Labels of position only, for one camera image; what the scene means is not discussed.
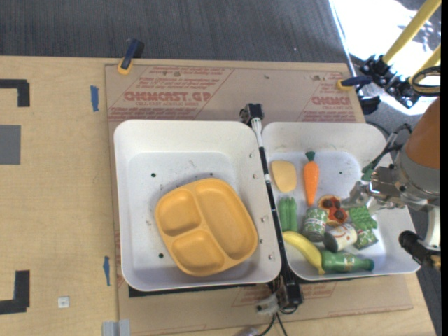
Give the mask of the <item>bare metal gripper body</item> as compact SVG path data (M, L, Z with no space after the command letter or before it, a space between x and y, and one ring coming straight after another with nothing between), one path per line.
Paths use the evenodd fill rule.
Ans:
M438 171L420 165L378 167L367 190L379 202L430 211L438 206Z

